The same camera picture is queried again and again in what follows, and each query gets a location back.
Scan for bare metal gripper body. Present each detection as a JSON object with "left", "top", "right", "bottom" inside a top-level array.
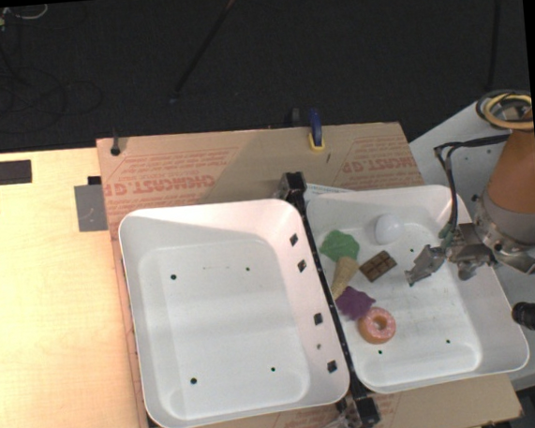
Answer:
[{"left": 443, "top": 214, "right": 535, "bottom": 283}]

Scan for pink doughnut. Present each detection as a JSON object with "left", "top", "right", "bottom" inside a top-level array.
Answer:
[{"left": 355, "top": 304, "right": 399, "bottom": 347}]

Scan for brown chocolate bar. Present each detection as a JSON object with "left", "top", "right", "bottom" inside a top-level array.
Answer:
[{"left": 357, "top": 249, "right": 400, "bottom": 285}]

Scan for thin black rod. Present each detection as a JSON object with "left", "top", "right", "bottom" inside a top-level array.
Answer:
[{"left": 291, "top": 184, "right": 367, "bottom": 408}]

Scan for black block with thin wires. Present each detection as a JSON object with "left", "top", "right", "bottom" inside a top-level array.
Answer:
[
  {"left": 334, "top": 393, "right": 382, "bottom": 428},
  {"left": 274, "top": 170, "right": 308, "bottom": 201}
]

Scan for white plastic tray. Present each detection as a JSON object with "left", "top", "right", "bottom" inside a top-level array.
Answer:
[
  {"left": 115, "top": 190, "right": 354, "bottom": 428},
  {"left": 303, "top": 175, "right": 533, "bottom": 401}
]

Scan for black cylinder on white bracket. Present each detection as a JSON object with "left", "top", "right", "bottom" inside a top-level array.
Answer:
[{"left": 506, "top": 261, "right": 535, "bottom": 345}]

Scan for purple grapes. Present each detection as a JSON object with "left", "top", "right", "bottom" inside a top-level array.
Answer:
[{"left": 333, "top": 283, "right": 379, "bottom": 323}]

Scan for white egg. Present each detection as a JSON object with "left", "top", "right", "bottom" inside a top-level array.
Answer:
[{"left": 372, "top": 212, "right": 407, "bottom": 246}]

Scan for brown cardboard board red print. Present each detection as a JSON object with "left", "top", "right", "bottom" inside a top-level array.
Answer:
[{"left": 95, "top": 100, "right": 526, "bottom": 428}]

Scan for green ice cream cone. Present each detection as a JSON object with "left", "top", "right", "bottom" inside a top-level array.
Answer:
[{"left": 317, "top": 227, "right": 366, "bottom": 303}]

